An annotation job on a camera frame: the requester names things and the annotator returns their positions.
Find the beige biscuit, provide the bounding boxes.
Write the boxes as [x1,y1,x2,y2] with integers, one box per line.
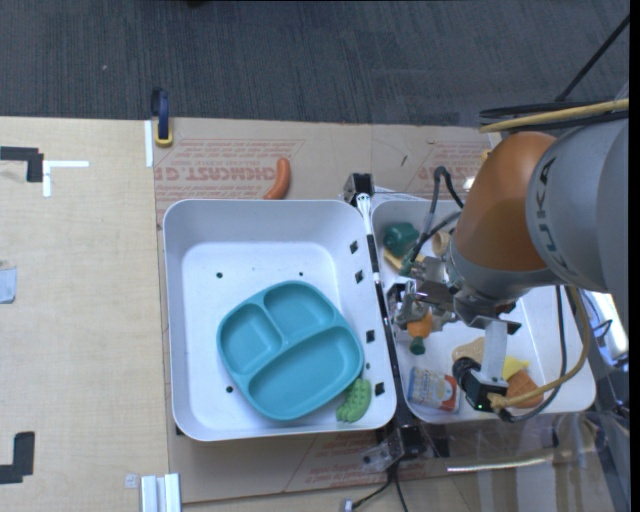
[450,336,487,365]

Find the teal divided plate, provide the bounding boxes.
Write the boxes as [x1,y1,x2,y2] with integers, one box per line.
[215,279,366,422]

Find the black cylinder on white bracket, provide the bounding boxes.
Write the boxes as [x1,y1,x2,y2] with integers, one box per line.
[451,319,510,412]

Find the orange waffle piece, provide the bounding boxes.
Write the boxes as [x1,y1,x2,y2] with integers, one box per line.
[503,369,545,410]

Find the yellow banana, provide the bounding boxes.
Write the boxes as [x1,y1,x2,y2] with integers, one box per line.
[382,247,425,275]

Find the beige ice cream cone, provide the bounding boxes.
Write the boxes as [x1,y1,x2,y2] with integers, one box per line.
[430,230,457,258]

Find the yellow cheese slice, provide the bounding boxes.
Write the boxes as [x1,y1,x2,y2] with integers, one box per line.
[500,355,531,382]

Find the dark green pepper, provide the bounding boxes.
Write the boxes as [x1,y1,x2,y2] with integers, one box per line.
[382,221,421,260]

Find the white carton with print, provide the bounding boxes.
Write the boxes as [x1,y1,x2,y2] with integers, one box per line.
[405,365,462,414]

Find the orange carrot with green top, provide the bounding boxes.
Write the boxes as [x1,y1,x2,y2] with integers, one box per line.
[406,309,434,357]

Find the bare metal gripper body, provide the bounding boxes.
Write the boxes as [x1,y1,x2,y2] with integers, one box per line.
[410,255,522,336]

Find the black block with thin wires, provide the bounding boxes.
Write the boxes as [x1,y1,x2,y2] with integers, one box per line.
[343,172,376,204]
[360,423,427,473]

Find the brown cardboard board, red print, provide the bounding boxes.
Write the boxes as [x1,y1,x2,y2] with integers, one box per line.
[152,117,601,505]

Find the white plastic tray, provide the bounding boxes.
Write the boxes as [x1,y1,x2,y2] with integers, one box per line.
[370,198,598,425]
[162,198,399,443]

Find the green grapes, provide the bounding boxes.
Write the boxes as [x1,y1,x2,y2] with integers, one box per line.
[335,377,374,425]

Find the orange sausage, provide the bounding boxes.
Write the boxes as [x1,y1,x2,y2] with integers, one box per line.
[262,156,293,201]

